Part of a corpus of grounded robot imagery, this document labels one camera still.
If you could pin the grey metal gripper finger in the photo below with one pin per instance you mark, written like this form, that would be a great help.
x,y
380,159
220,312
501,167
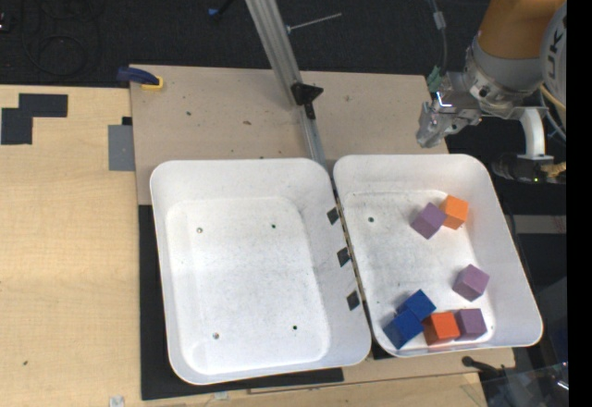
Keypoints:
x,y
429,127
459,125

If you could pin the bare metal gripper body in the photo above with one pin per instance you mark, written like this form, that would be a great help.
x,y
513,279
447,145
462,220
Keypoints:
x,y
462,93

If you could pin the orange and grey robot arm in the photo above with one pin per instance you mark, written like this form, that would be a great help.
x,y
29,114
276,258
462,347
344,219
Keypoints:
x,y
518,21

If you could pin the orange cube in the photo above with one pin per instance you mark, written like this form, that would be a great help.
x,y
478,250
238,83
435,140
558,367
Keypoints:
x,y
441,327
455,211

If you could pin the purple cube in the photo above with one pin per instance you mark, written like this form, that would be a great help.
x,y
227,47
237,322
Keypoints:
x,y
472,323
427,220
471,282

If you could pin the white plastic tray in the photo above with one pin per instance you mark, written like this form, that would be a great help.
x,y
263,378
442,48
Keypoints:
x,y
398,252
245,285

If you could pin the blue cube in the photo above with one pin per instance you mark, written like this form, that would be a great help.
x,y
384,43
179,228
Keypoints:
x,y
403,329
420,303

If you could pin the brown cardboard board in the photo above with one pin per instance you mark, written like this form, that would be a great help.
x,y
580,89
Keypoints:
x,y
222,118

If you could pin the black cylinder on white bracket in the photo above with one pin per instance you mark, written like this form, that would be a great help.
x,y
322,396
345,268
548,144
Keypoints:
x,y
532,137

